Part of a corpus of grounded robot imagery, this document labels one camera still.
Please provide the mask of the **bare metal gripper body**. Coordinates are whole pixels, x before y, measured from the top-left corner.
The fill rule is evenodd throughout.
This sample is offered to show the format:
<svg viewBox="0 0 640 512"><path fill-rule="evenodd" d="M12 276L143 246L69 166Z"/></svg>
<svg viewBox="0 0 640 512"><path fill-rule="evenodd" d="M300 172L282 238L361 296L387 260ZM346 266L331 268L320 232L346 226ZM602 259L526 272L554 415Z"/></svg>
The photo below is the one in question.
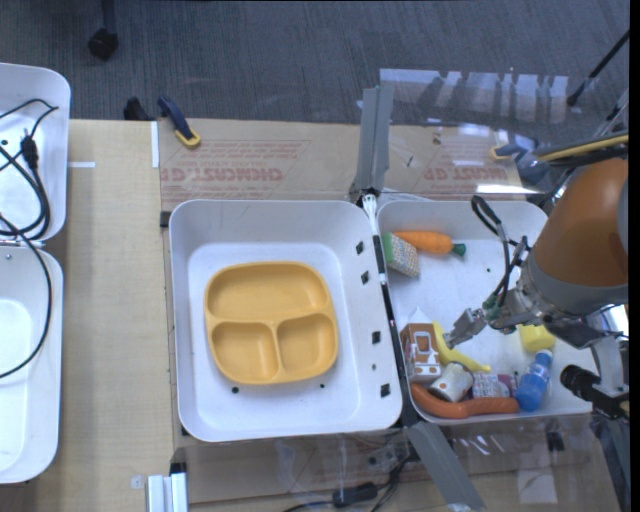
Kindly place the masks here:
<svg viewBox="0 0 640 512"><path fill-rule="evenodd" d="M585 349L609 332L597 322L605 308L628 302L628 288L566 285L542 291L518 285L504 299L490 296L482 305L489 326L511 331L518 325L543 326L574 348Z"/></svg>

